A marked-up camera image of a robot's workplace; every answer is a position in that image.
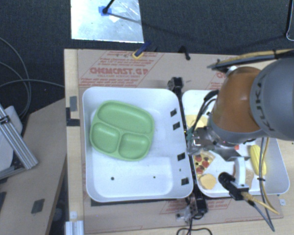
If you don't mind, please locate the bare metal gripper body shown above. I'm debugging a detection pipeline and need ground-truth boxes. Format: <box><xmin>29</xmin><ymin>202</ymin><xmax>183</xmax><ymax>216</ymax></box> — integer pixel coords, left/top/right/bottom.
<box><xmin>190</xmin><ymin>127</ymin><xmax>238</xmax><ymax>156</ymax></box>

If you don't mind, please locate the toy pizza slice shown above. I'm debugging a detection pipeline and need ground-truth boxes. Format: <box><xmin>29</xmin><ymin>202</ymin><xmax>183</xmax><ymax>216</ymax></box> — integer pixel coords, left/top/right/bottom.
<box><xmin>193</xmin><ymin>150</ymin><xmax>216</xmax><ymax>179</ymax></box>

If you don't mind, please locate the pale yellow flat toy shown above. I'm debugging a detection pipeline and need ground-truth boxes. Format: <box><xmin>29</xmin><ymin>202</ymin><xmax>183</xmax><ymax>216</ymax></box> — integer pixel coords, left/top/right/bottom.
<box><xmin>185</xmin><ymin>114</ymin><xmax>209</xmax><ymax>133</ymax></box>

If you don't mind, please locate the yellow toy corn cob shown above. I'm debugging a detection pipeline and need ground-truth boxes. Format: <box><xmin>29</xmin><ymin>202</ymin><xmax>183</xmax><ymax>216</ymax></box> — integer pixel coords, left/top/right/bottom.
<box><xmin>249</xmin><ymin>144</ymin><xmax>268</xmax><ymax>176</ymax></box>

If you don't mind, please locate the round yellow toy biscuit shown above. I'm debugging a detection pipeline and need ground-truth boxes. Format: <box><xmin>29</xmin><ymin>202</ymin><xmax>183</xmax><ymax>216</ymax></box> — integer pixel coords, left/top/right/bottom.
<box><xmin>198</xmin><ymin>173</ymin><xmax>217</xmax><ymax>190</ymax></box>

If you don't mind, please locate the thin black rod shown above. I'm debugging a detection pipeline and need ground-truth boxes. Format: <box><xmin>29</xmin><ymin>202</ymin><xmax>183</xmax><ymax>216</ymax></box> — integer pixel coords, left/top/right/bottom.
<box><xmin>174</xmin><ymin>86</ymin><xmax>203</xmax><ymax>207</ymax></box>

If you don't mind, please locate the white plastic tray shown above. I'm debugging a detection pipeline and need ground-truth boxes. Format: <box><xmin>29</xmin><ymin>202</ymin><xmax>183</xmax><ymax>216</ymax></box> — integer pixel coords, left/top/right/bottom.
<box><xmin>82</xmin><ymin>86</ymin><xmax>195</xmax><ymax>203</ymax></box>
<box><xmin>181</xmin><ymin>89</ymin><xmax>291</xmax><ymax>198</ymax></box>

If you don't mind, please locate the green divided plate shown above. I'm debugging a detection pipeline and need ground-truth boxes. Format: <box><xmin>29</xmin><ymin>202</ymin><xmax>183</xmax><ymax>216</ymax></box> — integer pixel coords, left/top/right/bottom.
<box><xmin>89</xmin><ymin>100</ymin><xmax>155</xmax><ymax>162</ymax></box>

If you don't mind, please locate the brown cardboard board red print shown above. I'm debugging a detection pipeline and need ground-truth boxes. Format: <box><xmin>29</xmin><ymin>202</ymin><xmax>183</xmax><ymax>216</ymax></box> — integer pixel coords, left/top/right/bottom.
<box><xmin>77</xmin><ymin>48</ymin><xmax>284</xmax><ymax>230</ymax></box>

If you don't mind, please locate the black cylinder on white bracket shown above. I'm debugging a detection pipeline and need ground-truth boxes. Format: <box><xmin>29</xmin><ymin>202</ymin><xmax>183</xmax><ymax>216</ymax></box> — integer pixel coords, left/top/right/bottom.
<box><xmin>218</xmin><ymin>156</ymin><xmax>251</xmax><ymax>202</ymax></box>

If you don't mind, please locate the black block with thin wires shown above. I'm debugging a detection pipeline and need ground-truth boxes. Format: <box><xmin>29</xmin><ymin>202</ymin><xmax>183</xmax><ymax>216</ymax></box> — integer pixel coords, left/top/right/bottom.
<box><xmin>194</xmin><ymin>196</ymin><xmax>209</xmax><ymax>218</ymax></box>
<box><xmin>167</xmin><ymin>76</ymin><xmax>185</xmax><ymax>91</ymax></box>

